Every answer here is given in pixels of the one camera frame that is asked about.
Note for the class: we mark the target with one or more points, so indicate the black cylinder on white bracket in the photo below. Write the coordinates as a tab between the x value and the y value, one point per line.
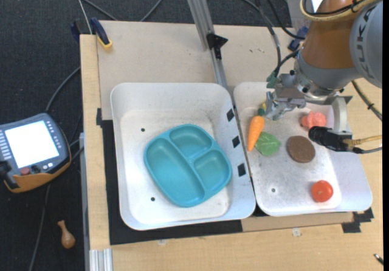
329	138

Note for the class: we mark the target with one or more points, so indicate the brown chicken drumstick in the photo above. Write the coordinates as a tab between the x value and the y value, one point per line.
67	238

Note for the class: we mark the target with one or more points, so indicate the red tomato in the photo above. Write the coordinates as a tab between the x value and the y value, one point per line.
321	191

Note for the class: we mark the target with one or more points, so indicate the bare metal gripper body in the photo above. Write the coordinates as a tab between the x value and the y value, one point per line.
290	86

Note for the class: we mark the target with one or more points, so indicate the blue divided plate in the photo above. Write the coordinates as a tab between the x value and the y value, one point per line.
185	166

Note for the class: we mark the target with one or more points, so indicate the pink toy food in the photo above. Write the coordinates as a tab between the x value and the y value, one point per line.
313	120

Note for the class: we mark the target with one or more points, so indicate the orange carrot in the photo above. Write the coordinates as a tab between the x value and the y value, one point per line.
255	131

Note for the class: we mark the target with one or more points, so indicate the white plastic tray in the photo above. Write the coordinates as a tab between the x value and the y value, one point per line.
273	172
133	154

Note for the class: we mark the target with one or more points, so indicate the pale cardboard board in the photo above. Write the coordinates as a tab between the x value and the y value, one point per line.
152	57

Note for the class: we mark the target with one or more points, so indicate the brown round biscuit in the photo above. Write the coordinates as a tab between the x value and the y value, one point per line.
301	149

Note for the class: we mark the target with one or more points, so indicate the green lettuce leaf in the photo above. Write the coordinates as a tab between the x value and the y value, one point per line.
267	143

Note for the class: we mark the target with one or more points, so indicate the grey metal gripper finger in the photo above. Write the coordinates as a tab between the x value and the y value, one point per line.
270	105
284	105

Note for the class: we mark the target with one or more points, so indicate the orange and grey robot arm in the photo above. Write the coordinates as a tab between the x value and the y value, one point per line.
331	39

